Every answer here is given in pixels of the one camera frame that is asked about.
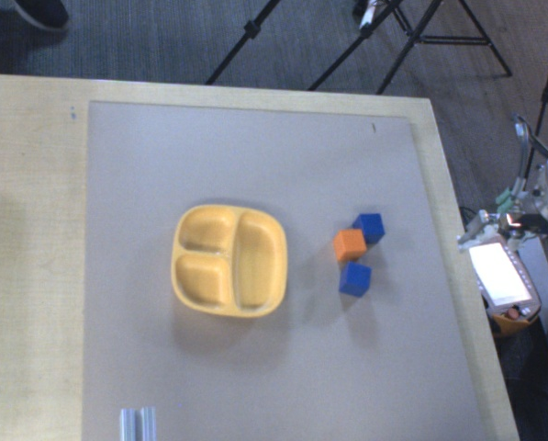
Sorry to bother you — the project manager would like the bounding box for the blue cube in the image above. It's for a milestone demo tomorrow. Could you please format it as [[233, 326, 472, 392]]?
[[351, 212, 386, 246], [338, 260, 373, 299]]

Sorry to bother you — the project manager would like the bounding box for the orange cube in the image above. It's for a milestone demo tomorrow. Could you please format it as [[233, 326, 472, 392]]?
[[332, 228, 368, 263]]

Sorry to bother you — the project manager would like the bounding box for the yellow divided plate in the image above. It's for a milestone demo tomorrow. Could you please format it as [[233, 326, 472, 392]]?
[[170, 203, 288, 319]]

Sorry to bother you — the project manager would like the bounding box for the grey flat board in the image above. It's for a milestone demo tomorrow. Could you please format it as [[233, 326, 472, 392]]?
[[81, 100, 491, 441]]

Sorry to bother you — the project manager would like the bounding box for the person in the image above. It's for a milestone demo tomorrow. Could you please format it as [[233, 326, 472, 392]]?
[[0, 0, 71, 74]]

